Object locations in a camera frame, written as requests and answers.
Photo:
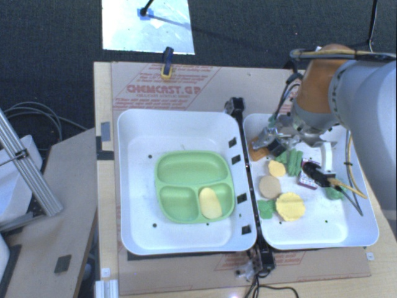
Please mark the thin black rod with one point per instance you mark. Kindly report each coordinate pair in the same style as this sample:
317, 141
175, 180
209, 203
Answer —
249, 178

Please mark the green toy bean pods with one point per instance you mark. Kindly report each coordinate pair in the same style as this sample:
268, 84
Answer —
293, 163

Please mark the black cylinder on white bracket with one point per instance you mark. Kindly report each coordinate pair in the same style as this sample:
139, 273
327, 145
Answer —
319, 174

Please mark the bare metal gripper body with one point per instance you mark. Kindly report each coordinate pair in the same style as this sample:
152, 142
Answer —
291, 129

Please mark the large yellow round toy chip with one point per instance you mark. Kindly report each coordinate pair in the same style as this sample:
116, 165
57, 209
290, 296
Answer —
290, 206

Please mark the green toy lettuce piece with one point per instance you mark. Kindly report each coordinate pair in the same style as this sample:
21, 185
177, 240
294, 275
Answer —
265, 209

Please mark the brown cardboard board, red print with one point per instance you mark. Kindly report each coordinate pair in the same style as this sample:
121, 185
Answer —
201, 85

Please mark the purple and white packet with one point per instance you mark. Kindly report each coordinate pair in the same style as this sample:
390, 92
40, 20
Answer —
307, 183

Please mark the white plastic tray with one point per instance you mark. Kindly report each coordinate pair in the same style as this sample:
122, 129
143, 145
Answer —
139, 197
310, 231

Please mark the green toy broccoli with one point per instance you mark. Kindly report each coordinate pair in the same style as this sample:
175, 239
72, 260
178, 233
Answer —
333, 193

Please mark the yellow oval toy bread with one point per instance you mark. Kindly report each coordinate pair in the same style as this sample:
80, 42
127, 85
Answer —
210, 203

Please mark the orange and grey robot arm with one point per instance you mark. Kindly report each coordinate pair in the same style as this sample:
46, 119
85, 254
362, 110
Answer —
356, 92

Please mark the tan round biscuit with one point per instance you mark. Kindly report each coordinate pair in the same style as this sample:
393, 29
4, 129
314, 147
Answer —
270, 187

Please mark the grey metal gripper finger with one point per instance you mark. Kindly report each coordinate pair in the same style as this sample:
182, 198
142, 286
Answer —
262, 138
276, 147

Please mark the green divided plate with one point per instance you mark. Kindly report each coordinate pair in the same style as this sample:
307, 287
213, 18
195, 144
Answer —
186, 172

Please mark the small yellow toy chip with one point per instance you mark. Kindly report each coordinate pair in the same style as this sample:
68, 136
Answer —
276, 168

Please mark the orange toy food slice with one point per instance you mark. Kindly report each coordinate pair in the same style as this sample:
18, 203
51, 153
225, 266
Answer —
256, 154

